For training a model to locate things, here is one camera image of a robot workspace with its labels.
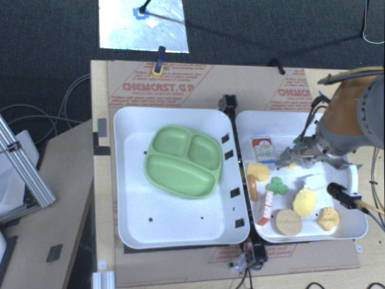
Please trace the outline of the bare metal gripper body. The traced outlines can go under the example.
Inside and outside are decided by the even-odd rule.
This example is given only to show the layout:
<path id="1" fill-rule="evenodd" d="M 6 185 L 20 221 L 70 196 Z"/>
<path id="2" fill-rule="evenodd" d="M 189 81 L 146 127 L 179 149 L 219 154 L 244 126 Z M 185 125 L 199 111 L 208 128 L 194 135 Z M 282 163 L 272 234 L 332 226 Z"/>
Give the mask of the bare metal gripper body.
<path id="1" fill-rule="evenodd" d="M 310 168 L 318 161 L 328 163 L 337 170 L 346 169 L 352 165 L 346 154 L 333 148 L 321 136 L 298 136 L 293 144 L 296 156 L 303 160 L 307 168 Z"/>

